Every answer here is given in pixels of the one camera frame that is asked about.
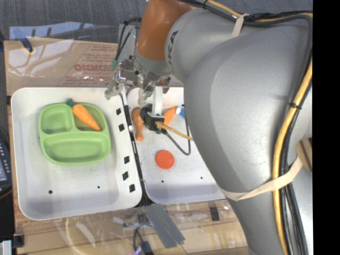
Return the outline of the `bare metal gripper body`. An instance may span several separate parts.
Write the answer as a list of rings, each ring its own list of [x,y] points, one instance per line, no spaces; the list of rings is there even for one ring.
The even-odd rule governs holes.
[[[165,61],[114,60],[114,70],[114,92],[121,92],[124,86],[152,92],[155,87],[167,88],[171,79]]]

